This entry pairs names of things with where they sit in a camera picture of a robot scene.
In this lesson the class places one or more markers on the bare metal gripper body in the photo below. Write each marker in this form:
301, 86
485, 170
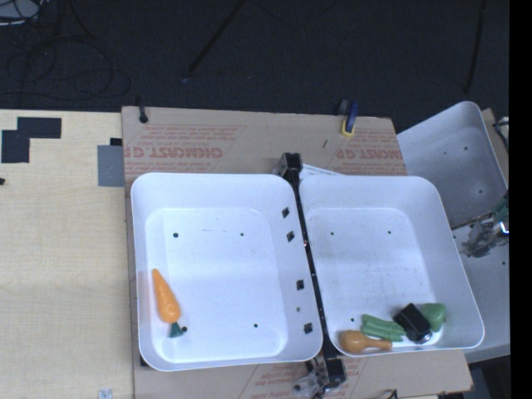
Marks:
490, 231

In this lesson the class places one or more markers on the green pepper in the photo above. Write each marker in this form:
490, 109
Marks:
436, 314

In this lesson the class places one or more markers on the black box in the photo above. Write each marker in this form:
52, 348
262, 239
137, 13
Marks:
411, 321

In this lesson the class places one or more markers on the white plastic tray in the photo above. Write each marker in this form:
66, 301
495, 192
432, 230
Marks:
224, 272
374, 264

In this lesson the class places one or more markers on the green bean pods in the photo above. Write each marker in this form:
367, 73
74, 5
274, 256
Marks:
380, 328

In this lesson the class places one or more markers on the yellow toy drumstick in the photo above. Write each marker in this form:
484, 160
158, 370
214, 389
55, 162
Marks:
353, 341

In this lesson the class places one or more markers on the thin black rod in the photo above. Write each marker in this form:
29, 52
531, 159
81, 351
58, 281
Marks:
309, 260

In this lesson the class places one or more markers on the brown cardboard board red print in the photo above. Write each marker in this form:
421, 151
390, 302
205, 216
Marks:
266, 148

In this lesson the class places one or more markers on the orange carrot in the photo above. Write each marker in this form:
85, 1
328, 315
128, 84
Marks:
167, 299

